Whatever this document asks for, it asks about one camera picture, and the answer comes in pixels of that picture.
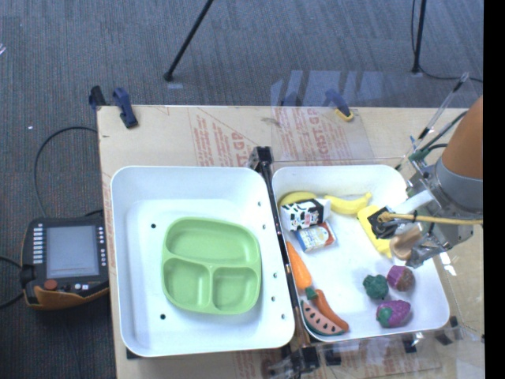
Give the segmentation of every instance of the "gray floor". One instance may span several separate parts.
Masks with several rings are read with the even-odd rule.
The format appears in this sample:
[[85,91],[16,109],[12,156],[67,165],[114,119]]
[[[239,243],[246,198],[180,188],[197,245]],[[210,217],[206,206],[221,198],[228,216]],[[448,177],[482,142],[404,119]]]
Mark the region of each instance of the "gray floor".
[[[0,255],[19,260],[41,216],[43,142],[95,127],[95,85],[108,103],[123,87],[133,104],[313,106],[334,88],[352,107],[415,108],[438,107],[468,72],[451,106],[483,92],[484,0],[426,0],[416,72],[421,0],[214,0],[167,82],[206,1],[0,0]],[[47,215],[101,207],[93,132],[51,139],[37,171]],[[0,263],[0,303],[17,274]],[[2,378],[115,377],[107,297],[57,312],[20,300],[0,310],[0,332]]]

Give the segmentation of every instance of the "orange carrot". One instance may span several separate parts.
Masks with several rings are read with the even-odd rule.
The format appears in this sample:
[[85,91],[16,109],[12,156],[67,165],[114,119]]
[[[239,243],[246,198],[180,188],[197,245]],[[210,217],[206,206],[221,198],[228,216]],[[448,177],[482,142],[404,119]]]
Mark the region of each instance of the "orange carrot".
[[291,270],[293,271],[294,283],[297,288],[304,290],[312,285],[312,277],[305,265],[305,262],[300,257],[300,254],[295,250],[290,242],[286,242],[287,253],[290,256]]
[[341,327],[346,332],[349,331],[349,325],[342,318],[337,316],[337,314],[333,311],[333,309],[328,305],[326,300],[326,296],[324,295],[321,289],[316,289],[317,296],[310,296],[309,299],[314,302],[317,309],[321,312],[321,314],[328,319],[330,319],[337,326]]

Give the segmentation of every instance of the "yellow banana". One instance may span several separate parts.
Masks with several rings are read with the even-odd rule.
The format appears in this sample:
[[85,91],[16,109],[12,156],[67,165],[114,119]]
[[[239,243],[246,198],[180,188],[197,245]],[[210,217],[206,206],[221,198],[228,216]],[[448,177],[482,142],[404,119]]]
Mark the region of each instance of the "yellow banana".
[[308,199],[314,199],[316,197],[317,195],[309,191],[293,191],[291,193],[287,193],[281,198],[279,206],[293,204],[294,202],[307,201]]
[[342,213],[343,215],[354,215],[368,205],[371,197],[372,193],[366,193],[362,197],[353,200],[342,199],[333,195],[325,195],[324,199],[330,200],[333,212]]

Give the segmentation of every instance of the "yellow sponge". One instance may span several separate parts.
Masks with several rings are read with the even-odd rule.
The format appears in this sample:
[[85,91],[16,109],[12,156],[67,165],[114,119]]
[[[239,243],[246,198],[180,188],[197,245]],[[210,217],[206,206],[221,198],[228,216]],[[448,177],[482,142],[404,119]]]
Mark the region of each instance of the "yellow sponge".
[[365,230],[366,235],[372,242],[373,246],[379,253],[386,254],[389,258],[391,258],[391,248],[389,246],[388,238],[377,238],[372,231],[372,225],[368,221],[368,217],[377,212],[380,208],[376,205],[369,205],[366,208],[363,208],[361,211],[357,213],[357,219],[360,221],[363,230]]

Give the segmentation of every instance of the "tripod leg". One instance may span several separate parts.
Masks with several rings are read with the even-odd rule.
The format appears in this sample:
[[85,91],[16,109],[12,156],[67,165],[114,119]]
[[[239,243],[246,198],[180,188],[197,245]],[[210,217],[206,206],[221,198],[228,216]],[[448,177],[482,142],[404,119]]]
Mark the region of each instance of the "tripod leg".
[[184,43],[182,44],[181,49],[177,53],[177,56],[175,57],[174,61],[172,62],[172,65],[170,66],[170,68],[168,69],[168,71],[165,74],[163,74],[163,78],[166,81],[171,81],[172,80],[172,73],[174,72],[175,68],[177,67],[177,64],[179,63],[179,61],[181,60],[182,55],[184,54],[184,52],[185,52],[186,48],[188,47],[189,43],[191,42],[191,39],[195,35],[196,30],[198,29],[198,27],[200,27],[200,23],[204,19],[205,14],[207,14],[207,11],[211,8],[211,5],[212,5],[213,1],[214,0],[207,0],[207,2],[205,3],[205,6],[202,9],[200,15],[196,19],[195,24],[191,28],[191,31],[189,31],[188,36],[186,36],[186,39],[185,39]]
[[423,37],[423,27],[425,25],[425,12],[426,12],[426,0],[421,0],[421,13],[419,15],[419,27],[417,29],[417,42],[416,50],[414,51],[415,57],[413,61],[412,73],[419,73],[421,67],[419,66],[419,56],[421,54],[421,40]]

